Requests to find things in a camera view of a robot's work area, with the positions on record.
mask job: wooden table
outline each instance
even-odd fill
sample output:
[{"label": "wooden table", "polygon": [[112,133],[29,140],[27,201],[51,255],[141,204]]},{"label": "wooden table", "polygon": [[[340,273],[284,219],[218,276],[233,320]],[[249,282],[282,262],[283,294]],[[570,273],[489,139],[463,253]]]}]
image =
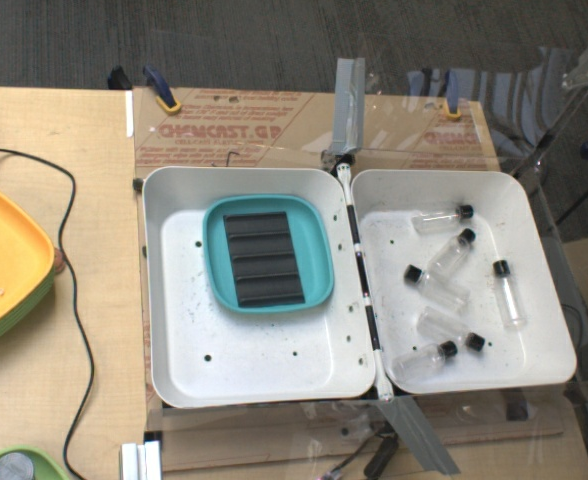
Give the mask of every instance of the wooden table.
[{"label": "wooden table", "polygon": [[[141,443],[146,424],[135,155],[125,115],[123,92],[0,88],[0,147],[43,156],[71,171],[78,183],[64,245],[78,276],[79,315],[94,352],[96,379],[69,458],[86,478],[98,480],[118,478],[120,445]],[[69,198],[67,178],[0,154],[0,190],[56,239]],[[0,449],[29,444],[62,464],[64,439],[88,374],[65,271],[30,315],[0,338]],[[450,447],[462,477],[588,478],[572,407],[561,404],[558,414],[563,432],[551,437],[534,433],[531,439]],[[189,450],[173,453],[189,457]],[[369,458],[371,453],[364,455],[344,478],[362,478],[363,461]],[[340,460],[323,457],[167,477],[312,478],[319,468]],[[421,472],[407,450],[388,469],[395,471],[411,478],[441,478]]]}]

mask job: white tray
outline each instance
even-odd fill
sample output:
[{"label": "white tray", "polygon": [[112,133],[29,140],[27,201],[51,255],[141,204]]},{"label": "white tray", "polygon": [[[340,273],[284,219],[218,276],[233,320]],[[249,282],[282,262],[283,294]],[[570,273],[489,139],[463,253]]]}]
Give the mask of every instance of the white tray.
[{"label": "white tray", "polygon": [[[320,213],[335,283],[318,307],[242,314],[216,300],[203,254],[203,217],[234,195],[290,194]],[[343,193],[314,169],[166,167],[143,186],[151,372],[179,407],[351,398],[375,366]]]},{"label": "white tray", "polygon": [[[576,355],[527,195],[498,172],[369,170],[352,184],[386,370],[393,359],[429,340],[416,332],[428,301],[403,281],[457,232],[421,235],[411,217],[452,202],[471,204],[463,227],[476,232],[473,249],[454,281],[472,292],[460,317],[486,338],[480,353],[460,351],[436,375],[403,385],[411,393],[437,393],[562,383],[576,369]],[[527,314],[520,330],[506,330],[492,290],[492,263],[505,258]]]}]

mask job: black cap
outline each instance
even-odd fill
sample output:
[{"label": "black cap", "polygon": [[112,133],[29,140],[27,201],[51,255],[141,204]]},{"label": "black cap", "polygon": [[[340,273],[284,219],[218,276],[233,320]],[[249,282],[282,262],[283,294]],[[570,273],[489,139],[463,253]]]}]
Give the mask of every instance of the black cap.
[{"label": "black cap", "polygon": [[472,231],[470,228],[465,228],[463,231],[461,231],[461,234],[458,235],[458,237],[471,244],[474,240],[476,240],[476,233],[474,233],[474,231]]},{"label": "black cap", "polygon": [[456,344],[453,341],[446,341],[439,346],[441,347],[441,350],[443,350],[445,358],[455,356],[458,352],[458,348],[456,348]]},{"label": "black cap", "polygon": [[497,276],[505,277],[510,275],[510,266],[507,264],[507,261],[498,260],[492,266],[494,267],[494,274]]},{"label": "black cap", "polygon": [[472,208],[471,204],[462,204],[458,207],[458,213],[461,219],[471,219],[474,217],[474,208]]},{"label": "black cap", "polygon": [[403,277],[411,282],[411,283],[418,283],[418,280],[421,278],[421,276],[423,275],[423,271],[418,268],[415,267],[414,265],[409,265],[406,269],[405,269],[405,274],[403,274]]},{"label": "black cap", "polygon": [[485,345],[485,338],[483,338],[483,336],[479,336],[475,332],[471,332],[467,335],[467,338],[465,338],[465,345],[467,345],[467,347],[471,348],[472,350],[480,352],[483,348],[483,345]]}]

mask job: gray carpet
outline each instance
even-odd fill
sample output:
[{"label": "gray carpet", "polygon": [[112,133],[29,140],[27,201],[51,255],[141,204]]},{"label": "gray carpet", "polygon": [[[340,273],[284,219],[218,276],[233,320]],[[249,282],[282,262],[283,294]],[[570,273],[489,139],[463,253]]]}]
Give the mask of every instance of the gray carpet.
[{"label": "gray carpet", "polygon": [[[152,62],[174,86],[332,92],[336,59],[364,56],[407,94],[408,72],[527,71],[541,46],[575,59],[588,0],[0,0],[0,86],[106,89],[117,64],[144,85]],[[586,141],[588,98],[545,157],[563,241],[588,237]]]}]

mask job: vial cap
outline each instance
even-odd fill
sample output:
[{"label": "vial cap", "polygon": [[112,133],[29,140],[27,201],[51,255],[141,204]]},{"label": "vial cap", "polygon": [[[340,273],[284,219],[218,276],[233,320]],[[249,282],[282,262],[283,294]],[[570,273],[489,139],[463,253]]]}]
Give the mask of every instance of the vial cap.
[{"label": "vial cap", "polygon": [[34,463],[24,453],[12,452],[0,458],[0,480],[33,480]]},{"label": "vial cap", "polygon": [[446,358],[453,357],[458,353],[458,348],[456,348],[456,344],[453,341],[441,343],[440,347]]},{"label": "vial cap", "polygon": [[494,267],[494,273],[499,277],[508,276],[510,274],[510,266],[505,260],[495,261],[492,266]]},{"label": "vial cap", "polygon": [[474,233],[474,231],[472,231],[470,228],[465,228],[463,231],[461,231],[461,234],[458,235],[458,237],[471,244],[474,240],[476,240],[476,233]]},{"label": "vial cap", "polygon": [[483,336],[479,336],[475,332],[471,332],[465,339],[465,345],[467,345],[467,347],[471,348],[472,350],[480,352],[485,345],[485,338],[483,338]]},{"label": "vial cap", "polygon": [[409,265],[405,269],[405,274],[403,274],[403,277],[410,283],[416,284],[422,275],[423,271],[420,268],[415,267],[414,265]]},{"label": "vial cap", "polygon": [[470,204],[463,204],[458,207],[458,213],[461,219],[471,219],[474,217],[474,208]]}]

